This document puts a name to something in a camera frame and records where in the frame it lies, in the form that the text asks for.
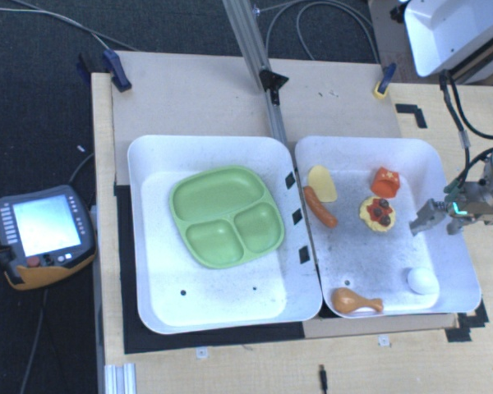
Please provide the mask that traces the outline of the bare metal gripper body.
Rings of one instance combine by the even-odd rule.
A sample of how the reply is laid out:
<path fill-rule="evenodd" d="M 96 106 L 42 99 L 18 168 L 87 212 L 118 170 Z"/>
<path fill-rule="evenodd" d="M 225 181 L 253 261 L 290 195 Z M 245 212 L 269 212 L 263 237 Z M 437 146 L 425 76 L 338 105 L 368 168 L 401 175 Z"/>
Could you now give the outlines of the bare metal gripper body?
<path fill-rule="evenodd" d="M 493 167 L 485 166 L 477 181 L 454 180 L 445 187 L 445 204 L 457 226 L 493 224 Z"/>

